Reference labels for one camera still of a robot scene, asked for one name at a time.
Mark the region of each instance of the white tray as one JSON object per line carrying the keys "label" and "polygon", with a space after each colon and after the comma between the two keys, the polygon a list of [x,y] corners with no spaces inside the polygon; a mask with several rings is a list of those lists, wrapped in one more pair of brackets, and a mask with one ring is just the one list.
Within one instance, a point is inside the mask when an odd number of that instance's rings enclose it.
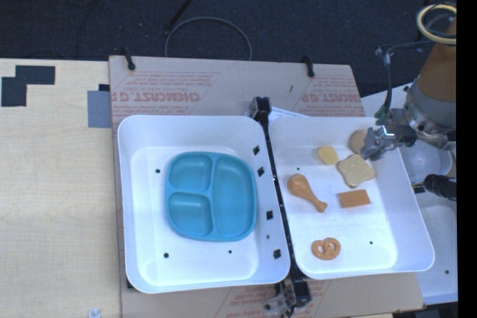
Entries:
{"label": "white tray", "polygon": [[[341,206],[338,193],[352,189],[335,165],[325,165],[318,158],[317,149],[331,145],[340,160],[346,159],[353,154],[350,136],[374,124],[375,118],[282,117],[270,125],[297,266],[310,278],[418,272],[434,262],[432,242],[399,150],[367,161],[376,178],[357,189],[367,190],[371,204],[347,209]],[[296,173],[305,175],[318,199],[328,203],[325,212],[288,190],[287,181]],[[341,243],[341,253],[331,261],[320,260],[311,251],[313,241],[327,237]]]}
{"label": "white tray", "polygon": [[[288,245],[265,135],[257,122],[244,116],[133,115],[119,125],[118,143],[126,274],[137,290],[273,284],[287,276]],[[189,151],[234,155],[252,168],[257,219],[246,238],[199,241],[178,235],[168,223],[167,167],[176,155]]]}

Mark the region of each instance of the pretzel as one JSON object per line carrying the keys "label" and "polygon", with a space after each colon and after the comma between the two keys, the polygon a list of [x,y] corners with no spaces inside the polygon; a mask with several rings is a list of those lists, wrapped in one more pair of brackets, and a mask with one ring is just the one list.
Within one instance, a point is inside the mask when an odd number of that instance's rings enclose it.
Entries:
{"label": "pretzel", "polygon": [[325,238],[324,240],[313,241],[312,252],[322,260],[332,260],[341,251],[341,244],[335,238]]}

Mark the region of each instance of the wooden spoon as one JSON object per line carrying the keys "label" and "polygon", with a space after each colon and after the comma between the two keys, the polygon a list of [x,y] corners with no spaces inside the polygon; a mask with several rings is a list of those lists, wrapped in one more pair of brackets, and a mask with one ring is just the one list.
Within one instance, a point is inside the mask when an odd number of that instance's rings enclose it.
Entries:
{"label": "wooden spoon", "polygon": [[323,212],[328,206],[328,204],[322,202],[315,196],[307,178],[302,174],[292,175],[288,180],[287,186],[293,195],[311,201],[319,212]]}

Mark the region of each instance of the brown rectangular block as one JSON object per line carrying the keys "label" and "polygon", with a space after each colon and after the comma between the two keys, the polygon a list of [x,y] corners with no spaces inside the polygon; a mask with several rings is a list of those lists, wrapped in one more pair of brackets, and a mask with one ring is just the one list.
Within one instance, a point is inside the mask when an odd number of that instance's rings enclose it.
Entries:
{"label": "brown rectangular block", "polygon": [[341,204],[344,208],[371,204],[371,200],[364,189],[341,192],[338,195],[340,196]]}

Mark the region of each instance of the blue plate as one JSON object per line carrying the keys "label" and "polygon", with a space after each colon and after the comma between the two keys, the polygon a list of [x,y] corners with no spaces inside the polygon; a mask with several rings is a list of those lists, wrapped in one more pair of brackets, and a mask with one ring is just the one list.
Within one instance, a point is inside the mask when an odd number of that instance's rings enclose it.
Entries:
{"label": "blue plate", "polygon": [[165,183],[165,209],[182,236],[238,241],[256,224],[256,184],[246,162],[221,153],[190,152],[172,159]]}

